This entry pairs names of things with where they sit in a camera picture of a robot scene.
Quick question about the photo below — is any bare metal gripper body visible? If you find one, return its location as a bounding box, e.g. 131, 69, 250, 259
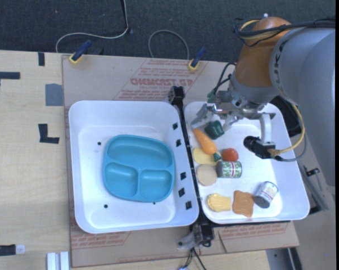
213, 89, 277, 122

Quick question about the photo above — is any green toy pepper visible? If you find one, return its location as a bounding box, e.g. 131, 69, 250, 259
204, 120, 225, 140

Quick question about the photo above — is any orange toy carrot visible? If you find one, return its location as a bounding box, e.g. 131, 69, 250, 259
193, 128, 223, 163

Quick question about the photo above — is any red toy tomato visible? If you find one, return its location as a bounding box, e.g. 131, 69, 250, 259
221, 147, 239, 163

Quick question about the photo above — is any yellow round toy slice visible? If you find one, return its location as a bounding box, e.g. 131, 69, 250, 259
192, 147, 219, 167

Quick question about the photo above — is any green and white can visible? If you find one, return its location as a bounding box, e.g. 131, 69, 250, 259
215, 160, 243, 178

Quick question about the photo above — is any beige round toy biscuit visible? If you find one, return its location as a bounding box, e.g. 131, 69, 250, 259
196, 164, 218, 187

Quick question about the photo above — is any white plastic tray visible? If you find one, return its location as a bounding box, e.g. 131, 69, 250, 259
68, 100, 200, 234
183, 101, 311, 225

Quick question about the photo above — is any small white can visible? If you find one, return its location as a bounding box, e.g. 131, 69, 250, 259
252, 181, 279, 209

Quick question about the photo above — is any yellow ridged toy food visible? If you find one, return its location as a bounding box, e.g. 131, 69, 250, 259
206, 193, 232, 212

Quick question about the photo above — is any blue divided plate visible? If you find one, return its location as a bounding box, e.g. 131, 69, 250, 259
102, 134, 175, 203

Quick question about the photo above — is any brown toy toast slice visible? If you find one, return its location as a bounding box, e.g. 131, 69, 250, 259
232, 190, 255, 218

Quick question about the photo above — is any brown cardboard board red print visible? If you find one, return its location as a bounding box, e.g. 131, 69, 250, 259
61, 54, 300, 268

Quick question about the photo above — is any black block with thin wires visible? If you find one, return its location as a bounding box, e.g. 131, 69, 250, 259
195, 222, 215, 243
169, 85, 186, 106

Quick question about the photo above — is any black cylinder on white bracket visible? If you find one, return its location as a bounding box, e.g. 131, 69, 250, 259
243, 112, 277, 160

